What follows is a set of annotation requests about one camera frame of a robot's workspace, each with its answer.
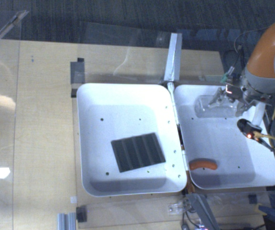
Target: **sausage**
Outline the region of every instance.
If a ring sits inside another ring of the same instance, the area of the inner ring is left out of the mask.
[[[198,168],[207,168],[211,170],[216,170],[217,169],[217,164],[212,161],[208,160],[197,160],[197,161],[192,161],[190,162],[190,170],[196,170]]]

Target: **black grooved mat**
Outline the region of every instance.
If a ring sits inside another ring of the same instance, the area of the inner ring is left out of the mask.
[[[155,133],[111,142],[120,172],[166,162]]]

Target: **white tray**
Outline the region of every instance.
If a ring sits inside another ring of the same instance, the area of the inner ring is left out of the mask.
[[[181,85],[175,101],[188,161],[215,160],[217,170],[199,168],[191,179],[202,189],[227,189],[275,185],[275,156],[237,127],[240,118],[252,120],[255,108],[236,118],[198,118],[194,103],[200,95],[215,94],[217,86]],[[266,133],[264,123],[261,128]]]
[[[77,92],[82,182],[93,196],[181,191],[187,182],[171,97],[159,85],[95,84]],[[156,133],[166,162],[119,172],[112,140]]]

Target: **black cable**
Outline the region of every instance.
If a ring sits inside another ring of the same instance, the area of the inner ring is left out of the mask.
[[[185,214],[186,214],[186,217],[187,217],[187,219],[189,220],[189,222],[191,223],[191,224],[193,224],[195,227],[197,227],[197,228],[200,228],[200,226],[198,226],[196,223],[193,223],[192,221],[191,221],[191,219],[190,219],[190,217],[189,217],[189,214],[187,213],[187,211],[185,212]]]
[[[258,230],[258,229],[260,229],[261,227],[264,227],[264,226],[265,226],[265,224],[262,224],[262,225],[260,225],[260,226],[258,226],[256,228],[253,228],[252,230]]]
[[[227,54],[229,54],[231,52],[234,52],[236,54],[236,59],[235,59],[233,65],[231,65],[231,66],[235,67],[236,63],[239,60],[241,71],[242,71],[245,68],[245,56],[244,56],[244,49],[243,49],[243,47],[241,49],[239,49],[238,52],[236,52],[235,50],[227,50],[227,51],[225,51],[223,53],[223,56],[222,56],[223,63],[224,63],[224,65],[226,65],[228,67],[230,65],[227,64],[226,57],[227,57]]]
[[[267,133],[268,134],[270,134],[270,132],[271,132],[272,124],[273,124],[273,120],[271,119],[269,124],[268,124],[268,127],[267,127]]]

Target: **red light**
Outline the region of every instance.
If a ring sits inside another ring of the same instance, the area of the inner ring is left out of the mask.
[[[228,85],[226,85],[226,92],[227,92],[228,94],[232,94],[232,92],[228,90]]]

